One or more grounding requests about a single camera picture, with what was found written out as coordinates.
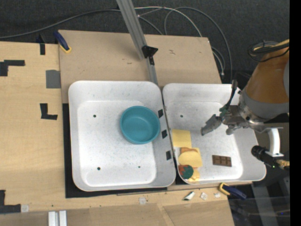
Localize yellow toy food piece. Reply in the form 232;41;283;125
187;168;201;183

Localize brown chocolate bar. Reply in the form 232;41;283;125
212;154;233;168

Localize orange toy bread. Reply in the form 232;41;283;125
180;146;198;154

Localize yellow round toy slice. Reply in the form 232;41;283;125
178;151;200;168

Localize pale wood board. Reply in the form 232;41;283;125
57;29;230;207

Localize red and green toy tomato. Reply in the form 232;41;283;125
177;164;194;180

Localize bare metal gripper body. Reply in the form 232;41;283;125
220;97;266;129

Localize black cylinder on white bracket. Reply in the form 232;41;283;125
251;126;285;170

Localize teal bowl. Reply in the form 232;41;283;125
119;105;161;145

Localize white plastic tray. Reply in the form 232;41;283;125
68;80;177;192
162;82;267;186

